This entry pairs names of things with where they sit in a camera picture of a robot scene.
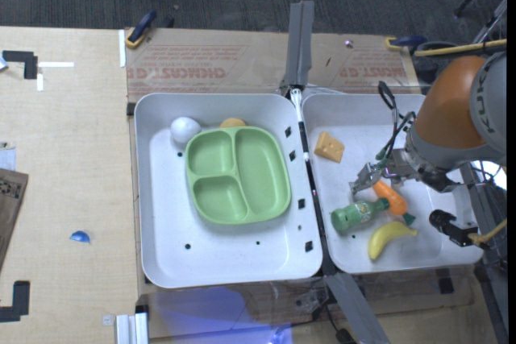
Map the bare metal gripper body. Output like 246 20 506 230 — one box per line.
380 147 425 185

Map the green bottle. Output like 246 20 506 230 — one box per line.
330 197 391 234

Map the orange carrot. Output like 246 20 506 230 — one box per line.
371 179 417 226

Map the yellow cheese wedge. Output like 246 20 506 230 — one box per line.
313 131 346 164

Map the white plastic tray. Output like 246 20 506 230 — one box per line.
301 93 485 276
133 92 324 290

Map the yellow banana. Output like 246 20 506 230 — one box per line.
367 220 419 262

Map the thin black and white rod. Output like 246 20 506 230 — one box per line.
290 88 336 276

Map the green divided plate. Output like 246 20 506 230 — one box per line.
185 126 293 226

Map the round orange biscuit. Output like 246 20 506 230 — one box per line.
218 117 248 130

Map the brown cardboard board red print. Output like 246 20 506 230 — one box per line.
124 27 476 339

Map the white egg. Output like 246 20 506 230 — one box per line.
169 116 202 144

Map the brown cardboard packet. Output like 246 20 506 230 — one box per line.
0 168 30 271

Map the black cylinder on white bracket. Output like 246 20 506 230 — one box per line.
428 172 481 248

